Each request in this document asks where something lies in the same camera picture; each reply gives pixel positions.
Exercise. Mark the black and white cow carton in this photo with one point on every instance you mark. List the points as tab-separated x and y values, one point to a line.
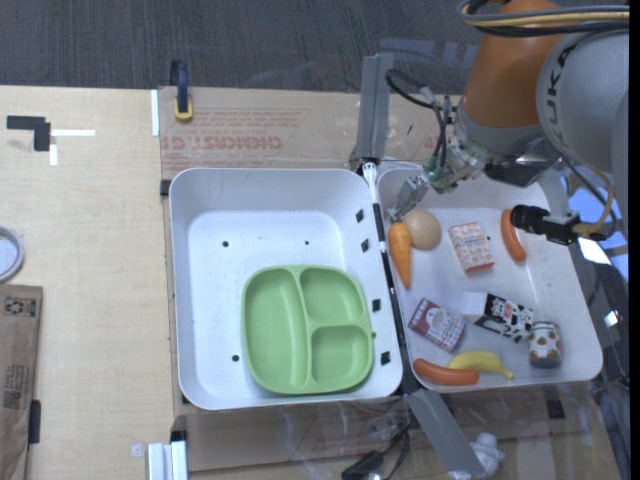
505	315

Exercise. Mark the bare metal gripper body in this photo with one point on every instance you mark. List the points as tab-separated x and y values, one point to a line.
461	163

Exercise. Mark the yellow banana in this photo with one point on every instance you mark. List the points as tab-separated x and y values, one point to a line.
480	360

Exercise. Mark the brown paper bag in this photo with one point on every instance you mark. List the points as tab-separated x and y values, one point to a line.
17	368

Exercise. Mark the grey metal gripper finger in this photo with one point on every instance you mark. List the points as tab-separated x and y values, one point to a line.
415	190
395	212

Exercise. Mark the white plastic tray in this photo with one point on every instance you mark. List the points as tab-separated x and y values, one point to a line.
550	288
215	293

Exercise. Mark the white crumpled paper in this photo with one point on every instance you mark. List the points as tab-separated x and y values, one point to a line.
486	450

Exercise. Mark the beige egg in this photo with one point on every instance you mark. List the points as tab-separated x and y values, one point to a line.
424	229

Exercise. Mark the brown cardboard board red print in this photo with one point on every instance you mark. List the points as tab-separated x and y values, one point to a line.
240	138

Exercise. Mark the black cylinder on white bracket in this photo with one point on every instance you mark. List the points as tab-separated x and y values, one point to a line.
560	225

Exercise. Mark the red and white packet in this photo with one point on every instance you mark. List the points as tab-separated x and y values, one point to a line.
436	324

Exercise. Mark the orange and white carton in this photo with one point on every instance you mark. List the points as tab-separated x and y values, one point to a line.
470	248

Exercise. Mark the green divided plate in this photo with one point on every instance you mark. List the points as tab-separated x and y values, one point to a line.
272	328

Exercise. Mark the orange sausage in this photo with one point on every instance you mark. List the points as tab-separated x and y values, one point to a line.
512	238
445	373

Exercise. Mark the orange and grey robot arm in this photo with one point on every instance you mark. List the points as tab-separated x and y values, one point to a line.
510	78

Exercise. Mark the orange carrot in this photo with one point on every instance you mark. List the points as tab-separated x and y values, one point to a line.
400	253

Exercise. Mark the white can with orange print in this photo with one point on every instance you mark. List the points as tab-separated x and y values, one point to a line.
545	345

